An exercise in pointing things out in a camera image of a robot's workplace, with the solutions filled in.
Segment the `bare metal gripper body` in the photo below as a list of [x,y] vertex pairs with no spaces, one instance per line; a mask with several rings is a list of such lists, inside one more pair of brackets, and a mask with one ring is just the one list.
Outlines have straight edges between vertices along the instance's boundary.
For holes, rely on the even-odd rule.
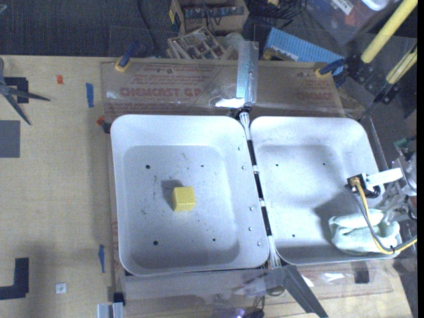
[[399,168],[402,177],[396,181],[396,189],[410,213],[417,214],[417,154],[400,155],[392,161],[392,168]]

